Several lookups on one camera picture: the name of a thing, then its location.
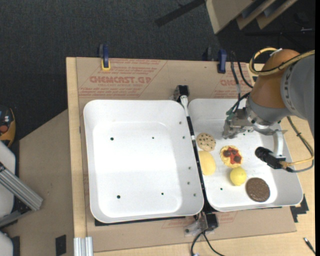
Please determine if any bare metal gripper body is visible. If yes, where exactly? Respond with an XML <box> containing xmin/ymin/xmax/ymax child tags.
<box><xmin>225</xmin><ymin>108</ymin><xmax>271</xmax><ymax>137</ymax></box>

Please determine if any beige chocolate chip biscuit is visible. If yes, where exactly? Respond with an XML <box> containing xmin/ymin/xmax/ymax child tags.
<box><xmin>196</xmin><ymin>132</ymin><xmax>217</xmax><ymax>152</ymax></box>

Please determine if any yellow pizza slice red topping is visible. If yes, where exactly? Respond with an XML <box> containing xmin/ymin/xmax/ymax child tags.
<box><xmin>219</xmin><ymin>145</ymin><xmax>244</xmax><ymax>168</ymax></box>

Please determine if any thin black and white rod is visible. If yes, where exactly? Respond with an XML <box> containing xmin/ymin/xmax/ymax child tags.
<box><xmin>180</xmin><ymin>95</ymin><xmax>208</xmax><ymax>213</ymax></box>

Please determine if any yellow lemon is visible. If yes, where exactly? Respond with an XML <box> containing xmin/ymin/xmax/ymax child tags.
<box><xmin>229</xmin><ymin>166</ymin><xmax>248</xmax><ymax>187</ymax></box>

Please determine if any brown round biscuit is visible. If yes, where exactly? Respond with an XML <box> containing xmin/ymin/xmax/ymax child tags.
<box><xmin>245</xmin><ymin>177</ymin><xmax>271</xmax><ymax>203</ymax></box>

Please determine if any white plastic tray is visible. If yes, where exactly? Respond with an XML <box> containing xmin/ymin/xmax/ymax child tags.
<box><xmin>187</xmin><ymin>98</ymin><xmax>304</xmax><ymax>213</ymax></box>
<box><xmin>82</xmin><ymin>99</ymin><xmax>205</xmax><ymax>224</ymax></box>

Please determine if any brown cardboard board red print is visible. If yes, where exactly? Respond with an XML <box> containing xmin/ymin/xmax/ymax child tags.
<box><xmin>75</xmin><ymin>57</ymin><xmax>298</xmax><ymax>253</ymax></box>

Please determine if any black cylinder on white bracket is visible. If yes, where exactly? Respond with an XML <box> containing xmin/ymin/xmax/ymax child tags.
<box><xmin>254</xmin><ymin>130</ymin><xmax>287</xmax><ymax>170</ymax></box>

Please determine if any black block with thin wires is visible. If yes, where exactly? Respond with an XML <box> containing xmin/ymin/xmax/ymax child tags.
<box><xmin>184</xmin><ymin>212</ymin><xmax>219</xmax><ymax>237</ymax></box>
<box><xmin>172</xmin><ymin>84</ymin><xmax>190</xmax><ymax>101</ymax></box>

